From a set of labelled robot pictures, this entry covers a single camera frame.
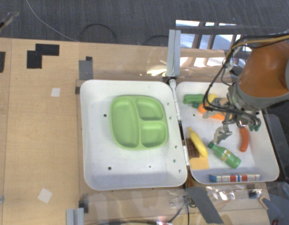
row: black cable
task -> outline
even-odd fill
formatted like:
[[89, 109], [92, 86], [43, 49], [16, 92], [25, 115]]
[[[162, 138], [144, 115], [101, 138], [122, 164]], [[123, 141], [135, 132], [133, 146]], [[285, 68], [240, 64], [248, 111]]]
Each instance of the black cable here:
[[176, 213], [176, 215], [174, 215], [168, 222], [171, 223], [181, 212], [181, 210], [183, 209], [183, 207], [181, 207], [178, 212]]
[[[256, 39], [256, 38], [279, 38], [279, 37], [284, 37], [284, 36], [287, 36], [289, 35], [289, 33], [283, 33], [283, 34], [272, 34], [272, 35], [265, 35], [265, 36], [245, 36], [245, 37], [241, 37], [240, 39], [238, 39], [234, 44], [233, 46], [237, 45], [239, 42], [241, 41], [244, 41], [244, 40], [247, 40], [247, 39]], [[277, 42], [273, 42], [273, 43], [269, 43], [269, 44], [265, 44], [265, 45], [261, 45], [261, 46], [251, 46], [251, 45], [243, 45], [244, 47], [253, 47], [253, 48], [261, 48], [261, 47], [264, 47], [264, 46], [267, 46], [267, 45], [271, 45], [271, 44], [274, 44], [274, 43], [277, 43]], [[219, 77], [219, 75], [221, 73], [222, 76], [221, 76], [221, 81], [230, 86], [228, 83], [224, 82], [223, 81], [223, 75], [224, 75], [224, 71], [225, 69], [227, 68], [227, 64], [229, 63], [231, 57], [233, 57], [233, 52], [234, 52], [235, 49], [232, 49], [231, 50], [231, 53], [229, 54], [229, 56], [222, 62], [222, 68], [219, 70], [219, 72], [217, 73], [217, 75], [215, 76], [215, 78], [213, 79], [213, 81], [211, 82], [211, 84], [209, 85], [205, 95], [204, 95], [204, 98], [203, 98], [203, 106], [206, 110], [209, 110], [209, 111], [219, 111], [219, 112], [223, 112], [223, 113], [232, 113], [232, 114], [236, 114], [236, 115], [242, 115], [242, 116], [246, 116], [246, 117], [249, 117], [251, 118], [255, 124], [260, 124], [260, 119], [258, 119], [255, 115], [252, 115], [252, 114], [249, 114], [247, 112], [243, 112], [243, 111], [239, 111], [239, 110], [236, 110], [236, 109], [229, 109], [229, 108], [222, 108], [221, 106], [216, 106], [214, 104], [211, 104], [210, 101], [208, 100], [208, 94], [209, 94], [209, 91], [211, 89], [211, 87], [213, 86], [214, 82], [216, 81], [216, 79]]]
[[[181, 210], [183, 209], [180, 208], [177, 213], [168, 221], [169, 223], [171, 223], [181, 212]], [[117, 221], [111, 221], [111, 222], [108, 222], [108, 223], [99, 223], [97, 225], [121, 225], [121, 224], [126, 224], [126, 223], [141, 223], [141, 224], [148, 224], [148, 225], [156, 225], [156, 222], [154, 221], [120, 221], [120, 220], [117, 220]]]
[[84, 36], [85, 30], [88, 29], [89, 27], [92, 27], [92, 26], [95, 26], [95, 25], [103, 26], [103, 27], [105, 27], [106, 29], [108, 29], [108, 30], [112, 33], [112, 35], [114, 36], [114, 38], [115, 38], [115, 43], [117, 43], [117, 36], [116, 36], [116, 34], [113, 32], [113, 30], [112, 30], [111, 28], [109, 28], [107, 25], [104, 25], [104, 24], [101, 24], [101, 23], [92, 23], [92, 24], [87, 25], [87, 26], [82, 30], [82, 33], [81, 33], [81, 35], [80, 35], [80, 41], [81, 41], [81, 42], [83, 41], [83, 38], [84, 38], [83, 36]]
[[236, 109], [229, 109], [229, 108], [222, 108], [222, 107], [219, 107], [219, 106], [215, 106], [214, 104], [211, 104], [208, 100], [208, 94], [209, 94], [209, 91], [211, 89], [211, 87], [213, 86], [214, 82], [216, 81], [216, 79], [219, 77], [219, 75], [221, 74], [221, 72], [225, 69], [225, 66], [222, 66], [221, 69], [219, 70], [219, 72], [216, 74], [216, 76], [214, 77], [213, 81], [210, 83], [207, 91], [205, 92], [205, 95], [203, 97], [203, 106], [206, 110], [209, 110], [209, 111], [219, 111], [219, 112], [223, 112], [223, 113], [232, 113], [232, 114], [236, 114], [236, 115], [242, 115], [242, 116], [247, 116], [249, 118], [251, 118], [254, 123], [258, 123], [260, 124], [260, 121], [259, 119], [255, 116], [255, 115], [251, 115], [249, 113], [246, 113], [246, 112], [243, 112], [243, 111], [239, 111], [239, 110], [236, 110]]
[[149, 40], [151, 40], [153, 38], [169, 38], [169, 37], [167, 35], [154, 35], [154, 36], [151, 36], [148, 39], [146, 39], [142, 45], [145, 45]]
[[[245, 37], [241, 37], [239, 38], [236, 42], [234, 42], [233, 46], [234, 47], [235, 45], [237, 45], [238, 43], [240, 42], [245, 42], [245, 40], [247, 40], [247, 42], [251, 39], [258, 39], [258, 38], [280, 38], [280, 37], [284, 37], [284, 36], [288, 36], [289, 33], [281, 33], [281, 34], [271, 34], [271, 35], [261, 35], [261, 36], [245, 36]], [[277, 41], [277, 42], [273, 42], [273, 43], [269, 43], [269, 44], [265, 44], [265, 45], [261, 45], [261, 46], [257, 46], [257, 47], [253, 47], [251, 45], [242, 45], [242, 46], [247, 46], [247, 47], [250, 47], [250, 48], [261, 48], [263, 46], [268, 46], [268, 45], [271, 45], [271, 44], [274, 44], [274, 43], [278, 43], [278, 42], [281, 42], [281, 41]], [[232, 57], [232, 54], [234, 52], [235, 49], [232, 49], [231, 50], [231, 53], [230, 55], [227, 57], [227, 59], [224, 61], [224, 65], [229, 62], [229, 60], [231, 59]]]
[[225, 84], [225, 85], [227, 85], [227, 86], [230, 86], [230, 84], [226, 83], [226, 82], [223, 80], [223, 75], [225, 74], [225, 69], [223, 70], [223, 72], [222, 72], [222, 74], [221, 74], [220, 80], [221, 80], [221, 82], [222, 82], [223, 84]]
[[156, 222], [153, 221], [135, 221], [135, 220], [131, 220], [131, 221], [111, 221], [108, 223], [99, 223], [97, 225], [121, 225], [121, 224], [127, 224], [127, 223], [140, 223], [140, 224], [148, 224], [148, 225], [156, 225]]
[[256, 35], [256, 36], [244, 36], [239, 38], [236, 42], [234, 42], [233, 45], [237, 45], [240, 42], [243, 42], [245, 40], [249, 40], [249, 39], [258, 39], [258, 38], [279, 38], [279, 37], [283, 37], [283, 36], [287, 36], [289, 35], [289, 33], [280, 33], [280, 34], [271, 34], [271, 35]]
[[187, 205], [187, 216], [188, 216], [188, 222], [187, 222], [187, 225], [190, 224], [190, 213], [189, 213], [189, 207]]

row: cable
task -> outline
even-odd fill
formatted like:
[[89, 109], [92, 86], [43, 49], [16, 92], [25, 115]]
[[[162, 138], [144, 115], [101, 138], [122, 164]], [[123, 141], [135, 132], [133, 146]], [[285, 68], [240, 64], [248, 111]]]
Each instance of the cable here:
[[[168, 221], [169, 223], [171, 223], [181, 212], [181, 210], [183, 209], [180, 208], [177, 213]], [[127, 223], [140, 223], [140, 224], [148, 224], [148, 225], [156, 225], [156, 222], [153, 221], [121, 221], [121, 220], [117, 220], [117, 221], [111, 221], [108, 223], [99, 223], [97, 225], [121, 225], [121, 224], [127, 224]]]
[[231, 49], [227, 52], [227, 54], [225, 56], [225, 64], [230, 60], [230, 55], [236, 47], [246, 46], [246, 44], [250, 44], [250, 43], [280, 42], [280, 41], [288, 40], [288, 39], [289, 39], [289, 34], [287, 34], [287, 35], [283, 34], [279, 37], [274, 37], [274, 38], [252, 39], [252, 40], [248, 40], [245, 42], [239, 42], [239, 40], [237, 40], [234, 43], [234, 45], [231, 47]]
[[[270, 44], [273, 44], [273, 43], [277, 43], [277, 42], [280, 42], [280, 41], [283, 41], [283, 40], [288, 40], [289, 39], [289, 34], [273, 34], [273, 35], [268, 35], [268, 36], [257, 36], [257, 37], [253, 37], [253, 36], [246, 36], [246, 37], [242, 37], [240, 38], [239, 40], [237, 40], [234, 45], [231, 47], [231, 49], [227, 52], [226, 56], [225, 56], [225, 59], [224, 61], [222, 62], [222, 68], [219, 70], [219, 72], [217, 73], [217, 75], [214, 77], [213, 81], [210, 83], [205, 95], [204, 95], [204, 98], [203, 98], [203, 105], [204, 105], [204, 108], [206, 110], [210, 110], [210, 111], [219, 111], [219, 112], [224, 112], [224, 113], [232, 113], [232, 114], [236, 114], [236, 115], [242, 115], [242, 116], [246, 116], [246, 117], [249, 117], [251, 118], [255, 125], [256, 124], [260, 124], [260, 119], [257, 118], [255, 115], [252, 115], [252, 114], [249, 114], [247, 112], [243, 112], [243, 111], [239, 111], [239, 110], [236, 110], [236, 109], [229, 109], [229, 108], [222, 108], [220, 106], [216, 106], [214, 104], [211, 104], [208, 100], [208, 94], [209, 94], [209, 91], [211, 89], [211, 87], [213, 86], [214, 82], [216, 81], [216, 79], [219, 77], [219, 75], [222, 73], [222, 76], [221, 76], [221, 81], [230, 86], [230, 84], [228, 83], [225, 83], [223, 81], [223, 75], [224, 75], [224, 71], [225, 69], [227, 68], [227, 64], [230, 60], [231, 57], [233, 57], [233, 52], [234, 52], [234, 49], [237, 48], [237, 47], [240, 47], [240, 46], [249, 46], [247, 44], [252, 44], [252, 43], [262, 43], [262, 42], [272, 42]], [[261, 46], [255, 46], [254, 48], [260, 48], [260, 47], [263, 47], [263, 46], [266, 46], [266, 45], [270, 45], [270, 44], [265, 44], [265, 45], [261, 45]]]
[[187, 205], [187, 218], [188, 218], [188, 222], [187, 222], [187, 225], [190, 224], [190, 213], [189, 213], [189, 207]]
[[67, 38], [67, 39], [69, 39], [69, 40], [72, 40], [72, 41], [78, 42], [78, 40], [74, 40], [74, 39], [72, 39], [72, 38], [70, 38], [70, 37], [68, 37], [68, 36], [66, 36], [66, 35], [64, 35], [64, 34], [62, 34], [62, 33], [60, 33], [59, 31], [55, 30], [55, 29], [52, 28], [50, 25], [48, 25], [47, 23], [45, 23], [43, 20], [41, 20], [41, 19], [37, 16], [37, 14], [34, 12], [34, 10], [33, 10], [33, 8], [31, 7], [29, 1], [26, 0], [26, 2], [27, 2], [27, 4], [28, 4], [30, 10], [31, 10], [32, 13], [34, 14], [34, 16], [35, 16], [35, 17], [36, 17], [40, 22], [42, 22], [45, 26], [47, 26], [48, 28], [52, 29], [52, 30], [55, 31], [56, 33], [60, 34], [61, 36], [65, 37], [65, 38]]
[[169, 38], [169, 37], [167, 35], [154, 35], [154, 36], [151, 36], [150, 38], [146, 39], [142, 45], [145, 45], [149, 40], [151, 40], [153, 38]]
[[183, 207], [181, 207], [178, 212], [176, 213], [176, 215], [174, 215], [168, 222], [171, 223], [181, 212], [181, 210], [183, 209]]
[[82, 30], [82, 33], [81, 33], [81, 36], [80, 36], [80, 37], [81, 37], [81, 39], [80, 39], [81, 42], [82, 42], [82, 40], [83, 40], [83, 35], [84, 35], [85, 30], [86, 30], [87, 28], [89, 28], [89, 27], [94, 26], [94, 25], [103, 26], [103, 27], [107, 28], [109, 31], [111, 31], [112, 35], [113, 35], [114, 38], [115, 38], [115, 43], [117, 43], [117, 36], [116, 36], [116, 34], [113, 32], [113, 30], [112, 30], [111, 28], [109, 28], [107, 25], [104, 25], [104, 24], [101, 24], [101, 23], [92, 23], [92, 24], [87, 25], [87, 26]]

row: metal bracket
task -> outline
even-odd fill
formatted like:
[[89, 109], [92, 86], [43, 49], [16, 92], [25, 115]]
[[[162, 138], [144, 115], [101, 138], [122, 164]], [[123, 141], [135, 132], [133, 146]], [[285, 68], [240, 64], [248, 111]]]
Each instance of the metal bracket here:
[[84, 208], [67, 209], [66, 225], [84, 225]]
[[169, 30], [167, 62], [166, 62], [167, 77], [178, 77], [180, 75], [180, 58], [181, 58], [181, 31]]

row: yellow banana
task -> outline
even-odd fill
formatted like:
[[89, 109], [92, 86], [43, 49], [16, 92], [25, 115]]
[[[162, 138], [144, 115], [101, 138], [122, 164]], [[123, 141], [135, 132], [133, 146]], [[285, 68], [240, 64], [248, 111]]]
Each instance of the yellow banana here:
[[208, 157], [208, 151], [206, 146], [204, 145], [204, 143], [202, 142], [202, 140], [200, 139], [200, 137], [197, 135], [196, 132], [193, 132], [191, 127], [188, 128], [189, 131], [189, 135], [190, 138], [193, 142], [193, 144], [195, 145], [197, 151], [205, 158]]
[[208, 101], [209, 101], [210, 103], [213, 102], [214, 98], [218, 98], [218, 96], [216, 96], [216, 95], [213, 94], [213, 93], [210, 93], [210, 94], [208, 95]]

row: bottle label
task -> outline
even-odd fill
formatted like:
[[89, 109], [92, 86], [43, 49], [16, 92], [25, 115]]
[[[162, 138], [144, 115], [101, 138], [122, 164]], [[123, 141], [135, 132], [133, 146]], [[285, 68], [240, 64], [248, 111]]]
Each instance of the bottle label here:
[[231, 152], [229, 150], [225, 150], [222, 153], [221, 160], [225, 162], [227, 160], [227, 158], [230, 156], [230, 154], [231, 154]]

